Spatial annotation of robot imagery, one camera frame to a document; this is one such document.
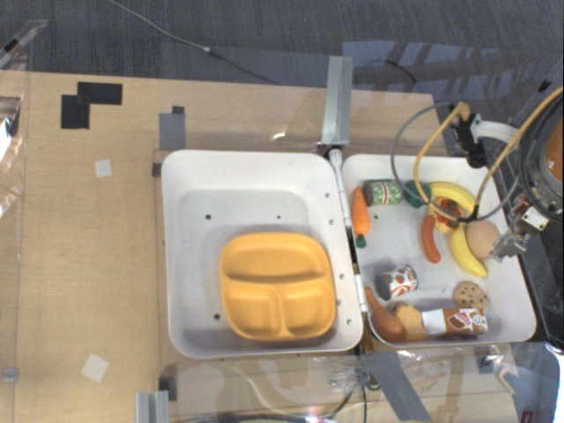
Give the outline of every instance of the white wire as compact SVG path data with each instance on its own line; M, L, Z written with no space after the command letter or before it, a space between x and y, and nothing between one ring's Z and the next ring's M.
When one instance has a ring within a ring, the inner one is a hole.
M164 28L158 26L157 24L155 24L154 22L151 22L151 20L147 19L146 17L142 16L141 14L139 14L138 12L134 12L133 10L130 10L129 8L127 8L126 6L123 6L122 4L116 2L116 0L106 0L107 2L110 2L112 5L117 6L119 9L131 14L132 16L143 20L146 24L152 26L155 30L157 30L159 33L164 34L165 36L169 37L170 39L174 40L174 41L178 41L181 42L182 44L187 44L189 46L195 47L195 48L199 48L201 50L203 50L205 53L210 53L211 48L204 46L202 44L198 44L196 42L192 42L192 41L187 41L183 38L180 38L170 32L168 32L167 30L165 30Z

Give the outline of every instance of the brown egg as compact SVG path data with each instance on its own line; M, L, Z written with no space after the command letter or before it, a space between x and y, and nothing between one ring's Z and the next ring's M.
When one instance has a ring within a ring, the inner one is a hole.
M490 221L473 222L466 227L466 240L473 255L480 260L490 256L495 239L500 235L494 223Z

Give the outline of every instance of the white plastic tray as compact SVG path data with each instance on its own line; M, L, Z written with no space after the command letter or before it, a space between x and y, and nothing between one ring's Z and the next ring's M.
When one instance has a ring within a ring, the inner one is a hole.
M270 353L341 352L362 318L335 174L306 153L178 151L162 167L169 332L180 353L210 359ZM338 307L320 338L259 343L229 327L219 295L219 255L240 234L287 231L325 247Z
M414 157L397 157L397 171L404 181L412 178ZM425 157L419 168L423 182L448 181L467 188L476 195L486 170L470 168L465 159ZM365 180L393 179L389 155L353 155L343 165L347 196L352 199L353 190ZM500 202L493 182L490 182L482 198L481 213L486 214ZM523 274L516 258L506 258L503 263L485 260L486 278L476 278L462 270L450 253L448 235L435 231L437 248L442 259L430 263L423 254L419 241L421 221L425 208L418 210L405 200L397 205L368 207L372 228L366 236L367 247L357 249L360 272L366 285L375 290L375 277L385 271L393 271L408 263L419 277L419 289L391 301L379 299L391 309L397 302L412 304L419 310L454 307L452 291L456 284L471 280L486 291L490 304L486 310L489 331L476 340L464 341L465 345L521 342L529 339L536 328L536 317L531 298L524 283ZM507 224L502 212L490 220L502 233ZM420 343L396 344L399 347L460 345L460 341L426 340Z

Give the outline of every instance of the brown toy drumstick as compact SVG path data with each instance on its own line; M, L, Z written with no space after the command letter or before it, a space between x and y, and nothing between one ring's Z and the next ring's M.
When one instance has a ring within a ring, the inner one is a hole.
M404 326L378 302L370 287L365 286L364 290L367 295L368 306L372 315L374 315L378 334L387 342L398 341L402 337Z

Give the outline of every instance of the green can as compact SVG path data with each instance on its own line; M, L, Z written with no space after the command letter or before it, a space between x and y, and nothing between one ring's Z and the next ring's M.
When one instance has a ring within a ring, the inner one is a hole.
M367 180L362 193L367 205L396 205L402 200L402 189L392 180Z

